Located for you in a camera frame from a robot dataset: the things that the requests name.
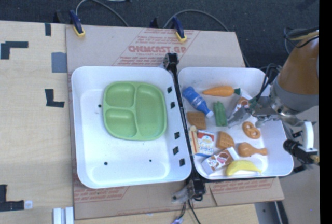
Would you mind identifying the red white blue carton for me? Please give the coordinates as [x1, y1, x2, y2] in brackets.
[194, 130, 216, 158]

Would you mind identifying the cream and red stick packet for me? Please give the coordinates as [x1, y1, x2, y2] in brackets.
[189, 125, 199, 155]

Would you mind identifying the orange carrot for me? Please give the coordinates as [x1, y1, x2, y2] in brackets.
[202, 85, 242, 97]

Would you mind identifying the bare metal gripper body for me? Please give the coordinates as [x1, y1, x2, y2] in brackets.
[250, 95, 299, 125]

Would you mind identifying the green divided plate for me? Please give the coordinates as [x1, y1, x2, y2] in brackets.
[102, 80, 168, 142]

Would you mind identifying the green beans bundle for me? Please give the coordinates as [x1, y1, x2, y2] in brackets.
[213, 101, 229, 128]

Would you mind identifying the small brown and white carton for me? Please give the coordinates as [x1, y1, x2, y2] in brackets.
[234, 96, 252, 115]

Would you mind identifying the brown cardboard board red print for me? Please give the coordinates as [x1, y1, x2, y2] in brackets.
[65, 24, 285, 220]

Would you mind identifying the blue bottle white cap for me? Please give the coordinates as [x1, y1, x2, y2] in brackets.
[181, 86, 215, 119]

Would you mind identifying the white plastic tray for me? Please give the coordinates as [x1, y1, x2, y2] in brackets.
[71, 65, 193, 189]
[177, 66, 295, 180]

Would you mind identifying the thin black and white rod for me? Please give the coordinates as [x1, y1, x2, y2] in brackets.
[170, 68, 199, 204]

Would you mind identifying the brown chicken drumstick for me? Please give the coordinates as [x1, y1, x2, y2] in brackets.
[237, 142, 268, 158]

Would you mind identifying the long brown and white carton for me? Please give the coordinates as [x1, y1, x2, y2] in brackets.
[201, 146, 240, 175]

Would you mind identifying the black block with thin wires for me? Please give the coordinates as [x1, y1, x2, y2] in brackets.
[162, 52, 180, 71]
[190, 178, 207, 200]

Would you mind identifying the brown waffle wedge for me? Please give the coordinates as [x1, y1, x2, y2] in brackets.
[215, 131, 236, 150]

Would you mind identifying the black cylinder on white bracket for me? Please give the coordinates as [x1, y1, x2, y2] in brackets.
[282, 120, 320, 166]

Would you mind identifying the yellow banana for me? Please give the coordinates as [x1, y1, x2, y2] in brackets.
[225, 160, 263, 177]

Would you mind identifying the square brown waffle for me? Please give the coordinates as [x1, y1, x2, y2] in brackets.
[186, 111, 207, 131]

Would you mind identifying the brown pretzel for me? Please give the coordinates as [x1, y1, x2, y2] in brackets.
[242, 121, 261, 140]

